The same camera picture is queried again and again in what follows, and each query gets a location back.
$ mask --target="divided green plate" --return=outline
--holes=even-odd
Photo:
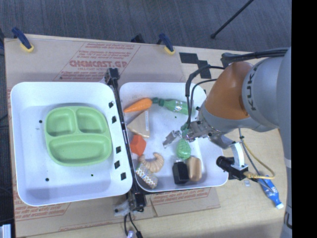
[[[96,164],[112,153],[108,123],[90,107],[51,110],[45,119],[45,139],[50,157],[64,166]]]

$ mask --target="white tray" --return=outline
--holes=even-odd
[[[108,122],[113,150],[101,163],[67,167],[54,162],[48,154],[44,133],[47,113],[57,107],[76,105],[98,109]],[[130,190],[132,175],[110,87],[87,82],[23,82],[11,91],[11,108],[17,190],[26,204],[95,199],[123,195]],[[116,168],[114,163],[118,161],[120,166]]]
[[[142,98],[163,98],[163,99],[177,99],[186,103],[185,97],[185,83],[126,83],[121,86],[120,99],[122,108],[126,108],[132,103]],[[204,90],[197,86],[194,91],[194,106],[200,106],[206,99]],[[126,124],[129,124],[141,112],[124,113]],[[197,116],[198,111],[192,114],[192,120]],[[146,159],[153,159],[153,152],[161,153],[164,157],[164,166],[155,175],[158,177],[158,185],[155,189],[149,188],[137,175],[139,186],[148,192],[163,192],[180,189],[192,189],[202,187],[220,186],[227,182],[228,173],[223,172],[221,168],[216,165],[216,160],[223,155],[221,148],[211,143],[208,139],[196,139],[190,143],[192,149],[192,156],[196,156],[202,161],[202,179],[198,182],[187,182],[186,184],[175,184],[172,173],[172,166],[174,161],[178,158],[176,156],[176,146],[178,139],[175,139],[166,148],[163,147],[165,137],[172,130],[180,130],[180,127],[186,122],[188,116],[171,112],[165,107],[160,107],[158,104],[152,104],[149,108],[149,128],[150,137],[146,138],[147,142],[144,155]],[[128,132],[129,141],[132,140],[133,133]],[[138,155],[132,153],[133,165],[136,168]]]

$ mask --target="toy carrot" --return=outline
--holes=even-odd
[[[141,110],[145,110],[145,109],[150,108],[151,105],[152,105],[152,100],[150,98],[143,98],[143,99],[140,99],[139,101],[133,103],[132,105],[128,106],[123,111],[125,113],[141,111]]]

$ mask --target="copper-colored cylinder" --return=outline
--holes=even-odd
[[[205,106],[209,113],[225,119],[245,119],[249,115],[242,101],[242,84],[253,65],[244,62],[231,63],[219,76],[209,92]]]

